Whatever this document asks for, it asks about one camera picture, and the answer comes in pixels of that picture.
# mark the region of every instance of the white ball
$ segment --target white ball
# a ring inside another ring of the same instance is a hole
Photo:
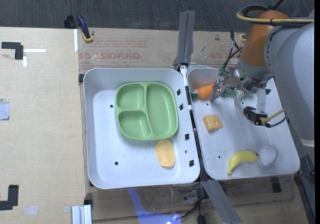
[[[261,163],[264,166],[271,165],[277,156],[276,150],[272,146],[264,146],[258,153]]]

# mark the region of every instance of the yellow cable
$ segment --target yellow cable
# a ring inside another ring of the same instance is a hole
[[[315,22],[315,19],[296,19],[296,18],[282,18],[282,19],[264,19],[264,18],[250,18],[240,15],[239,12],[236,13],[236,16],[246,22],[255,22],[255,23],[266,23],[266,24],[277,24],[277,23],[311,23]]]
[[[269,122],[272,118],[276,117],[277,115],[279,115],[285,111],[286,111],[285,109],[281,109],[280,111],[278,111],[277,113],[275,113],[269,117],[260,117],[261,123],[265,124],[265,123]]]

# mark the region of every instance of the divided green plate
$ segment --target divided green plate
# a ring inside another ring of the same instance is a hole
[[[130,82],[115,95],[116,121],[129,139],[158,141],[178,130],[178,111],[171,89],[160,82]]]

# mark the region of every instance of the yellow banana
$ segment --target yellow banana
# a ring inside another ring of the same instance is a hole
[[[229,170],[228,175],[231,175],[232,170],[242,162],[255,162],[258,160],[256,153],[252,151],[239,151],[235,153],[229,159]]]

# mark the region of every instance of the white tray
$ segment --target white tray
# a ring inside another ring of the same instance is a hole
[[[197,68],[188,73],[190,92],[196,93],[202,86],[212,84],[218,78],[218,69]],[[268,116],[281,110],[278,92],[274,80],[267,83],[271,92],[266,96],[265,112]],[[211,102],[208,99],[192,100],[195,124],[202,152],[203,165],[207,174],[215,180],[242,179],[263,176],[289,175],[299,170],[300,159],[295,147],[288,123],[284,121],[272,128],[252,124],[243,114],[247,106],[256,108],[257,95],[245,97],[240,104],[235,104],[235,96],[220,96]],[[223,128],[208,132],[203,122],[205,115],[218,115]],[[275,124],[283,114],[272,119]],[[227,174],[229,158],[239,151],[258,153],[263,146],[272,146],[276,150],[276,159],[264,166],[257,162],[242,163]]]
[[[175,135],[169,138],[175,154],[172,168],[160,166],[155,152],[157,141],[129,139],[118,128],[116,91],[130,82],[163,83],[174,94],[179,127]],[[94,68],[85,74],[83,88],[87,169],[94,186],[118,189],[173,185],[191,183],[198,178],[200,164],[184,80],[180,73],[169,68]]]

